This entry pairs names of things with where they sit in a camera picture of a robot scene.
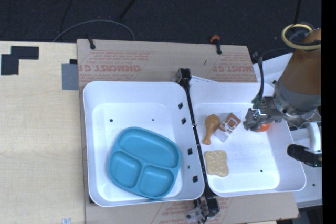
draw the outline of gray tape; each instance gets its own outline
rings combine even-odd
[[[78,90],[78,65],[62,64],[62,89]]]

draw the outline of cracker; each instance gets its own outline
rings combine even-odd
[[[204,153],[206,172],[209,175],[225,177],[229,173],[224,150],[207,151]]]

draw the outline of gray cable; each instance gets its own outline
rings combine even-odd
[[[132,30],[130,28],[128,28],[126,25],[123,25],[119,22],[116,22],[114,20],[89,20],[87,22],[82,22],[82,23],[78,23],[76,25],[73,25],[71,27],[69,27],[68,29],[64,30],[61,34],[59,34],[54,40],[53,42],[55,42],[57,39],[59,39],[62,35],[64,35],[67,31],[70,31],[71,29],[77,27],[77,26],[80,26],[80,25],[84,25],[84,24],[88,24],[88,23],[96,23],[96,22],[106,22],[106,23],[114,23],[114,24],[117,24],[117,25],[121,25],[122,27],[126,28],[132,35],[133,37],[133,41],[135,41],[135,35],[134,33],[132,32]]]

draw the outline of blue plate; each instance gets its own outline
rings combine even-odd
[[[143,128],[130,127],[117,137],[108,172],[120,188],[159,199],[173,188],[180,164],[181,152],[173,141]]]

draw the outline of metal bracket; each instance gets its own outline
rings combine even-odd
[[[206,176],[205,163],[204,163],[204,160],[203,160],[201,144],[200,144],[199,138],[198,138],[196,123],[195,123],[195,117],[194,117],[194,111],[193,111],[193,106],[192,106],[192,103],[191,103],[191,98],[190,98],[190,93],[189,93],[191,77],[192,76],[191,76],[191,72],[190,72],[189,68],[180,68],[178,70],[178,72],[176,73],[173,81],[175,81],[176,83],[181,85],[184,88],[185,93],[187,95],[189,111],[190,111],[191,121],[192,121],[192,125],[193,125],[193,130],[194,130],[194,135],[195,135],[196,145],[197,145],[197,150],[198,150],[198,155],[199,155],[199,161],[201,163],[203,178],[204,178],[204,183],[205,183],[204,196],[205,196],[205,202],[207,204],[208,216],[214,216],[219,212],[219,207],[218,207],[217,200],[214,197],[215,194],[212,192],[212,190],[209,187],[207,176]]]
[[[203,201],[199,203],[198,205],[196,205],[194,209],[188,211],[185,214],[185,219],[186,219],[186,222],[189,224],[199,223],[200,221],[202,223],[205,223],[206,216],[208,214],[209,214],[209,210],[208,210],[207,204],[205,201]]]

